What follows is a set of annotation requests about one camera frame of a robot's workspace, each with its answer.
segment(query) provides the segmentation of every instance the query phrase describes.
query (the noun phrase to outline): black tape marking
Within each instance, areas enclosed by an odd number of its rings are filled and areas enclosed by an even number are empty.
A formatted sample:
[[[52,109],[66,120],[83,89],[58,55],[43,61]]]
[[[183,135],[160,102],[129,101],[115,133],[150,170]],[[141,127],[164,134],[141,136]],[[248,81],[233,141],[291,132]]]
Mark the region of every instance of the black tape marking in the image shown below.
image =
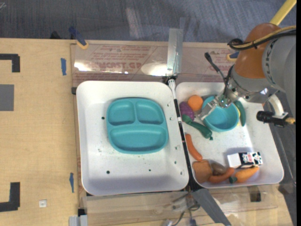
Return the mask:
[[[11,60],[11,72],[20,72],[20,56],[18,54],[0,54],[0,60]]]
[[[9,201],[0,202],[0,212],[15,211],[20,207],[20,182],[10,183]]]

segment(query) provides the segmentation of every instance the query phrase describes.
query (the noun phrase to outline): teal plate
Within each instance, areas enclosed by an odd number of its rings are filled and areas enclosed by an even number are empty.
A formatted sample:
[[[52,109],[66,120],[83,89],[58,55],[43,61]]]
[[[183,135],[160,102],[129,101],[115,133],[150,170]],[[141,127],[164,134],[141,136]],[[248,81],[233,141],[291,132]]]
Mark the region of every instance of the teal plate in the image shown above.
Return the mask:
[[[123,98],[113,101],[106,115],[110,144],[119,152],[154,153],[168,141],[168,130],[162,108],[145,98]]]

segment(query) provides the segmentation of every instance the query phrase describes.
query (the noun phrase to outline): gray square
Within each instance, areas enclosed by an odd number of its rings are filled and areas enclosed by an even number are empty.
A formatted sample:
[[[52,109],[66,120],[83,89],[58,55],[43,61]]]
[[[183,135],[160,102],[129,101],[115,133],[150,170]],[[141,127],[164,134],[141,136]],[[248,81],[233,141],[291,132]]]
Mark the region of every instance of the gray square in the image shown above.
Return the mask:
[[[0,111],[14,110],[14,85],[0,84]]]

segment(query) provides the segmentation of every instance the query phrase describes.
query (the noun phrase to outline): yellow pole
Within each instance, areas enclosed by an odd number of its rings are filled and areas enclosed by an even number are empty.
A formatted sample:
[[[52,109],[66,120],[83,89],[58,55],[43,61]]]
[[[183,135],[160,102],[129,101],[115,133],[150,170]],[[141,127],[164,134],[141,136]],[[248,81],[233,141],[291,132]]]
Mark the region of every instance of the yellow pole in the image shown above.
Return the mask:
[[[270,21],[271,24],[279,25],[285,16],[291,11],[291,9],[296,5],[297,0],[286,0],[279,11]]]

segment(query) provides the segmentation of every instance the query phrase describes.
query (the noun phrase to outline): dark gray cloth background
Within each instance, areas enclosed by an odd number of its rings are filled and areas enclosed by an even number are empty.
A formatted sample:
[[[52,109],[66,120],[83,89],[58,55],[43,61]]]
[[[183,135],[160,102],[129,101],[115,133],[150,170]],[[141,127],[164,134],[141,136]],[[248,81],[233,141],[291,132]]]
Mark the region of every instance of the dark gray cloth background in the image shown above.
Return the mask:
[[[187,42],[242,40],[269,22],[286,0],[0,0],[0,37],[69,39],[73,25],[86,39],[168,41],[169,28],[184,29]],[[296,25],[297,8],[280,27]],[[295,126],[271,126],[285,169],[282,192],[296,225]]]

